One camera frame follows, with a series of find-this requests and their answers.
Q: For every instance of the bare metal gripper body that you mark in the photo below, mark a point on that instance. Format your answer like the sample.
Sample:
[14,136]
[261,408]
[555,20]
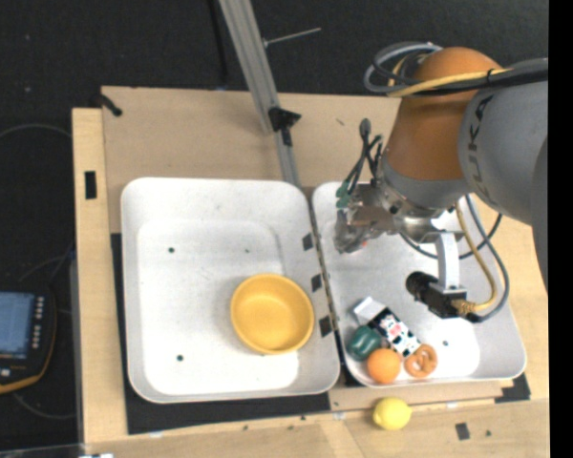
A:
[379,215]

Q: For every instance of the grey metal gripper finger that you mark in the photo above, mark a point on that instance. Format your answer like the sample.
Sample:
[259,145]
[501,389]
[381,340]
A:
[363,239]
[342,236]

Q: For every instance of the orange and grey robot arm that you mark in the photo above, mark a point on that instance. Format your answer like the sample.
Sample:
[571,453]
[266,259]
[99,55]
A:
[434,131]

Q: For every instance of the white plastic tray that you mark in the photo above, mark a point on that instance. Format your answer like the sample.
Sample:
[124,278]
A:
[196,303]
[387,275]

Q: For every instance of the white cow print carton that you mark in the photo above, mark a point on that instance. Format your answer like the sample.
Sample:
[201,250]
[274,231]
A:
[391,327]

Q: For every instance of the green toy pepper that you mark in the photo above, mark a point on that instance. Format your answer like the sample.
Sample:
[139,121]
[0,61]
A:
[361,344]

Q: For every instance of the yellow bowl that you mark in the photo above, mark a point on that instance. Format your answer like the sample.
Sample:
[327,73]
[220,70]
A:
[272,315]

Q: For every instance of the orange toy orange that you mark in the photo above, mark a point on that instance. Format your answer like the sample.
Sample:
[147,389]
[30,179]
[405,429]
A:
[383,366]

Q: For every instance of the brown toy pretzel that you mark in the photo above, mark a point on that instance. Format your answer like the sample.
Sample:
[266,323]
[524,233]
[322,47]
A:
[422,361]

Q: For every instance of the pale wood board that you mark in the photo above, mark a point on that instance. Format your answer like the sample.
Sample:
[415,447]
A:
[196,136]

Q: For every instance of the yellow toy lemon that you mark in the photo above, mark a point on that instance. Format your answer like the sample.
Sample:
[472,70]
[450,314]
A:
[391,414]

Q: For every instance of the black cylinder on white bracket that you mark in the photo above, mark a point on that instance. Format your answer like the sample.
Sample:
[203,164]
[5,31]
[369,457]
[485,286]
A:
[446,265]

